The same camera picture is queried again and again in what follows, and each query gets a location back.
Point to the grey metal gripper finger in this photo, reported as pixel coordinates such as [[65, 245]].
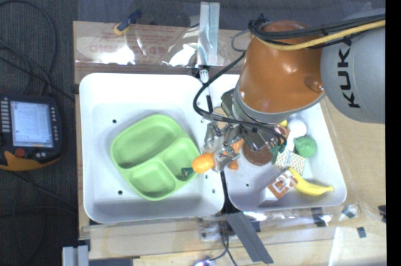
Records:
[[227, 156], [210, 136]]

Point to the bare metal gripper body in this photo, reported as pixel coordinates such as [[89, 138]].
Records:
[[258, 138]]

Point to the orange carrot with green top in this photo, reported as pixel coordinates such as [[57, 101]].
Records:
[[202, 163]]

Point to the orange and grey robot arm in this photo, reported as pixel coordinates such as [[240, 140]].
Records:
[[282, 77]]

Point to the orange toy food piece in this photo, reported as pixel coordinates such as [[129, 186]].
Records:
[[234, 164]]

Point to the brown round biscuit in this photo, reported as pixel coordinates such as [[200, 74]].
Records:
[[255, 158]]

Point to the white egg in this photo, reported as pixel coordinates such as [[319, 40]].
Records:
[[297, 127]]

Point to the white patterned packet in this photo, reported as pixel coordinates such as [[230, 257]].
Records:
[[296, 161]]

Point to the green round toy food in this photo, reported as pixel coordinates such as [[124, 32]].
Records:
[[306, 146]]

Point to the brown and white carton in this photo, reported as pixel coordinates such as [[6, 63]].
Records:
[[280, 186]]

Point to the green divided plate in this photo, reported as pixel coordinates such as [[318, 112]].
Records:
[[147, 149]]

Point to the white plastic tray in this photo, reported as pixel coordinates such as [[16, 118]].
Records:
[[316, 171], [103, 95]]

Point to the yellow banana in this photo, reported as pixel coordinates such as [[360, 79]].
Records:
[[308, 186]]

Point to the brown cardboard board, red print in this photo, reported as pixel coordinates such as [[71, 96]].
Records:
[[354, 139]]

